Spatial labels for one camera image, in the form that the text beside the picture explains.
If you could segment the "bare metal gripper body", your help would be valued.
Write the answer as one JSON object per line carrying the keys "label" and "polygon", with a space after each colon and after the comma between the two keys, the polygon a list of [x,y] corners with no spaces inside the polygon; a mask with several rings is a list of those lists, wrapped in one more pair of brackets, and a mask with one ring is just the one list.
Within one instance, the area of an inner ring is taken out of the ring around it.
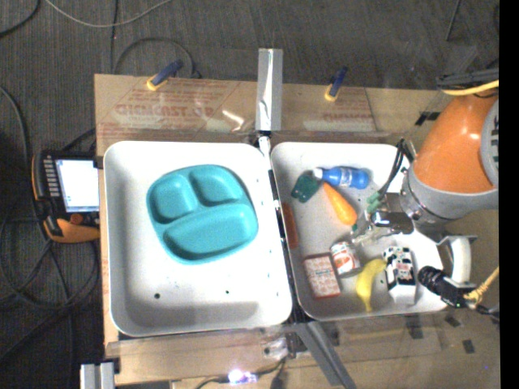
{"label": "bare metal gripper body", "polygon": [[398,193],[386,193],[374,198],[369,204],[369,225],[386,236],[415,231],[414,220],[404,211]]}

